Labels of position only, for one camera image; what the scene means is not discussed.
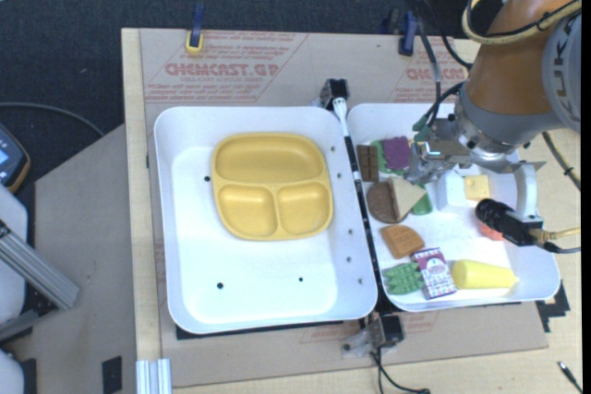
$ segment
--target divided yellow plate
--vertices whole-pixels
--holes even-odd
[[[211,180],[226,229],[247,240],[306,238],[332,219],[331,181],[310,139],[286,133],[230,136],[213,152]]]

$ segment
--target purple block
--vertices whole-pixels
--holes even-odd
[[[408,138],[394,137],[383,139],[381,145],[388,168],[399,171],[408,167],[408,161],[410,159]]]

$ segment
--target purple box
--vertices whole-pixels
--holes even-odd
[[[450,269],[438,248],[417,251],[411,256],[411,259],[418,264],[425,280],[423,286],[425,297],[435,299],[457,291]]]

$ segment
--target brown cookie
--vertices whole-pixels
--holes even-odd
[[[389,225],[380,233],[396,259],[408,257],[425,246],[421,236],[406,225]]]
[[[369,188],[366,201],[371,216],[383,223],[396,223],[392,191],[388,183],[376,183]]]

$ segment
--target white tray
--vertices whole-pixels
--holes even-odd
[[[361,104],[354,107],[347,117],[351,139],[355,145],[369,144],[374,140],[392,137],[412,137],[413,123],[424,114],[430,104]],[[452,112],[450,104],[440,107],[440,115]],[[514,153],[511,159],[518,161]],[[512,174],[496,174],[475,165],[460,174],[486,173],[491,197],[516,205],[516,183]],[[457,293],[428,300],[421,291],[406,295],[391,295],[389,299],[399,308],[409,312],[422,312],[467,305],[505,304],[523,301],[545,300],[560,287],[560,274],[554,256],[536,246],[516,246],[506,241],[493,241],[483,236],[475,216],[476,202],[456,213],[437,210],[435,183],[426,186],[433,205],[428,215],[409,214],[403,224],[413,228],[425,240],[426,248],[439,247],[448,263],[461,258],[474,259],[493,265],[509,267],[519,277],[510,290],[462,290]],[[408,262],[409,258],[394,259],[384,243],[380,228],[384,223],[369,215],[374,245],[380,270]]]
[[[218,216],[211,156],[240,133],[295,133],[324,154],[333,217],[315,236],[248,241]],[[175,107],[154,125],[168,307],[186,331],[357,319],[375,306],[375,283],[355,183],[336,117],[317,107]]]

